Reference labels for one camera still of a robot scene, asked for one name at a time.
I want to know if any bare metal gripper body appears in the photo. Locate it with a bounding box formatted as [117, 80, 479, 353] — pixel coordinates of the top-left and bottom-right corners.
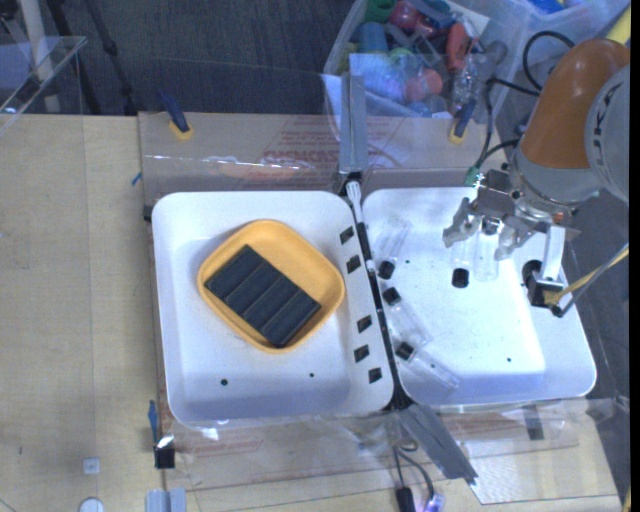
[473, 168, 582, 241]

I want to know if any clear plastic bottle, black cap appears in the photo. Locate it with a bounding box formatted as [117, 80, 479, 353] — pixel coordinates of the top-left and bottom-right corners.
[449, 235, 474, 290]
[372, 219, 416, 281]
[394, 340, 461, 392]
[381, 285, 434, 349]

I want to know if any white plastic tray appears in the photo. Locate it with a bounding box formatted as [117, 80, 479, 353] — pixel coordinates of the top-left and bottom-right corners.
[150, 189, 394, 424]
[360, 186, 598, 408]

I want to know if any thin black and white rod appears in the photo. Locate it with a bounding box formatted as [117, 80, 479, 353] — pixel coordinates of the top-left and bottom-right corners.
[343, 180, 411, 412]

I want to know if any clear plastic storage box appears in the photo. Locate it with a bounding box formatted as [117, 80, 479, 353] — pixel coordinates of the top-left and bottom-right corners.
[322, 0, 532, 122]

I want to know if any yellow square plate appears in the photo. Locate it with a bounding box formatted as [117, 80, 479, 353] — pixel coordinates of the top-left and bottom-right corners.
[196, 218, 347, 356]

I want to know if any black ribbed rectangular tray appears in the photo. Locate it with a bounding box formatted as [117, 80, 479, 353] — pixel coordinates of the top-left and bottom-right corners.
[203, 243, 323, 350]

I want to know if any brown cardboard board, red print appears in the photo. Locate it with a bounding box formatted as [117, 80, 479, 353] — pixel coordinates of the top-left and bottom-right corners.
[137, 110, 582, 492]

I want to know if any black cylinder on white bracket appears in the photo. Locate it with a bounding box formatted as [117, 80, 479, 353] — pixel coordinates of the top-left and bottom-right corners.
[520, 225, 575, 319]

